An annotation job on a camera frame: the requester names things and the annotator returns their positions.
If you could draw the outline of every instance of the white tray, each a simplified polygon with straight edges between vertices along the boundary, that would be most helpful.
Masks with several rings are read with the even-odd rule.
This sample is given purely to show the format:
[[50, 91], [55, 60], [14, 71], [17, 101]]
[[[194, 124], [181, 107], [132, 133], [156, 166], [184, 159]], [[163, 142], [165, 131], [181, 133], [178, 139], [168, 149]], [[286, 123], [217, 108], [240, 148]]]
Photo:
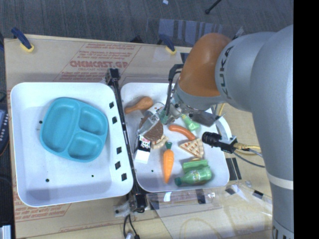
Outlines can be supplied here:
[[[140, 98], [144, 96], [151, 97], [154, 103], [161, 102], [165, 104], [167, 97], [167, 87], [168, 84], [166, 83], [127, 83], [121, 89], [123, 108], [134, 105], [139, 101]], [[141, 111], [134, 111], [125, 115], [132, 153], [134, 153], [137, 129], [141, 118], [143, 117], [144, 116]], [[174, 123], [185, 126], [181, 118], [177, 119]], [[217, 129], [215, 125], [212, 127], [201, 125], [201, 128], [193, 131], [193, 133], [197, 137], [201, 138], [202, 134], [206, 131], [217, 132]], [[182, 163], [190, 161], [194, 158], [194, 156], [188, 154], [186, 151], [178, 147], [181, 143], [188, 141], [188, 139], [182, 134], [169, 131], [167, 125], [164, 125], [164, 134], [169, 138], [169, 141], [173, 143], [172, 150], [174, 152], [174, 165], [171, 178], [182, 176]], [[221, 151], [220, 148], [211, 148], [209, 145], [204, 144], [204, 158], [207, 159], [208, 165], [212, 170], [214, 176], [213, 179], [203, 185], [196, 186], [189, 185], [179, 187], [175, 185], [173, 179], [170, 179], [169, 183], [166, 184], [163, 181], [161, 165], [161, 157], [164, 151], [165, 147], [162, 147], [161, 149], [151, 149], [147, 164], [135, 162], [134, 160], [137, 181], [139, 185], [148, 192], [155, 193], [176, 190], [213, 188], [224, 186], [229, 181], [229, 171], [223, 151]]]
[[[59, 97], [79, 99], [107, 116], [107, 140], [95, 160], [76, 162], [42, 147], [40, 121]], [[101, 83], [20, 83], [13, 87], [10, 101], [17, 192], [25, 204], [40, 207], [102, 199], [123, 196], [132, 189], [130, 162], [110, 87]]]

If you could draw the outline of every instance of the pizza slice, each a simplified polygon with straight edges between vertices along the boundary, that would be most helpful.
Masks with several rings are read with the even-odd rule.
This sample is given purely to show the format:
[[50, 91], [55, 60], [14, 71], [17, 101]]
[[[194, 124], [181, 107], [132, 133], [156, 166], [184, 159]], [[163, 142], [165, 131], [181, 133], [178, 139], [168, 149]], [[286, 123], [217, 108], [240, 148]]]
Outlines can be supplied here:
[[204, 155], [204, 146], [200, 138], [183, 143], [179, 147], [195, 157], [202, 158]]

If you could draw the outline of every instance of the toy carrot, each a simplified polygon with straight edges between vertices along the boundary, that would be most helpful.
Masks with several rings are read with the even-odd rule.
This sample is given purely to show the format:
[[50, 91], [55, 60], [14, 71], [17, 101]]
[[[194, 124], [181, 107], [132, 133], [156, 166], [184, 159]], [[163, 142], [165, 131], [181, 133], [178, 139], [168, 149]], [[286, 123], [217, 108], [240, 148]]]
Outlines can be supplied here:
[[174, 152], [170, 149], [171, 145], [172, 143], [169, 141], [165, 143], [167, 150], [163, 154], [163, 172], [165, 183], [168, 183], [169, 181], [174, 164]]

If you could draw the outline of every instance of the yellow clamp tip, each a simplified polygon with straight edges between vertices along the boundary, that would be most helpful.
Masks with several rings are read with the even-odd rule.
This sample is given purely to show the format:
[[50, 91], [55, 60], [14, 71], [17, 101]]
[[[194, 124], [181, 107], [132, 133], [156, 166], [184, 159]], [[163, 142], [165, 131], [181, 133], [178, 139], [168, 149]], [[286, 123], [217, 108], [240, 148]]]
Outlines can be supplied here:
[[165, 47], [165, 50], [168, 51], [171, 55], [175, 55], [177, 50], [172, 51], [168, 46]]
[[20, 47], [21, 47], [23, 50], [25, 50], [26, 52], [29, 52], [29, 53], [31, 53], [31, 52], [34, 50], [34, 45], [33, 45], [33, 44], [31, 44], [31, 48], [30, 48], [30, 49], [28, 49], [27, 47], [25, 47], [22, 43], [20, 43]]

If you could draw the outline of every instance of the white stripe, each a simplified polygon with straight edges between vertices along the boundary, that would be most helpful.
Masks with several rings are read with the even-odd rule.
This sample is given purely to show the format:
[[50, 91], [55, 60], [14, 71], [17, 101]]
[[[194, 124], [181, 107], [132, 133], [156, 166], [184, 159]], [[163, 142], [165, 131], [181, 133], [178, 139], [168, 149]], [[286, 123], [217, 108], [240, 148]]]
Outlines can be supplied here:
[[285, 188], [285, 189], [290, 189], [290, 190], [294, 189], [294, 181], [289, 181], [289, 180], [275, 177], [268, 172], [267, 172], [267, 177], [268, 177], [269, 181], [272, 184], [275, 184], [276, 186], [279, 186], [279, 187]]

